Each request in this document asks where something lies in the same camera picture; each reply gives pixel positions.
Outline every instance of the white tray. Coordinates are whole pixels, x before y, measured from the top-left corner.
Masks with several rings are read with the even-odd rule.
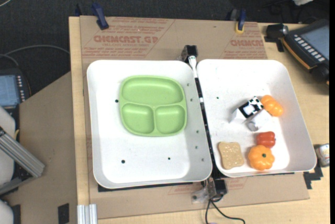
[[[277,174],[312,170],[316,155],[302,117],[288,71],[274,60],[203,60],[197,73],[204,97],[215,162],[228,177]],[[252,132],[245,124],[229,123],[231,113],[253,96],[273,96],[284,108],[280,117]],[[272,148],[275,162],[263,172],[253,169],[247,158],[256,145],[259,132],[273,131],[276,144]],[[226,170],[222,167],[219,142],[238,142],[244,165]]]
[[[133,135],[123,126],[122,81],[134,75],[166,76],[183,87],[187,124],[169,137]],[[181,61],[98,60],[87,70],[93,172],[105,188],[205,180],[212,162],[192,69]]]

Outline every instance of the black cable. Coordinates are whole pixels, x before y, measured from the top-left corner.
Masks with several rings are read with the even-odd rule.
[[[245,220],[244,220],[244,219],[242,219],[242,218],[236,218],[236,217],[229,217],[229,216],[225,215],[225,214],[224,214],[224,213],[223,213],[223,212],[222,212],[222,211],[221,211],[221,210],[214,204],[214,203],[220,201],[222,198],[223,198],[223,195],[222,195],[220,198],[216,199],[216,200],[213,200],[213,199],[209,199],[209,200],[208,200],[207,209],[206,209],[206,212],[205,212],[205,221],[206,221],[206,224],[208,224],[207,215],[208,215],[208,210],[209,210],[209,206],[210,206],[210,204],[212,204],[212,205],[216,208],[216,210],[218,210],[219,213],[220,213],[222,216],[224,216],[225,218],[229,218],[229,219],[232,219],[232,220],[240,220],[240,221],[243,222],[243,224],[245,224]]]

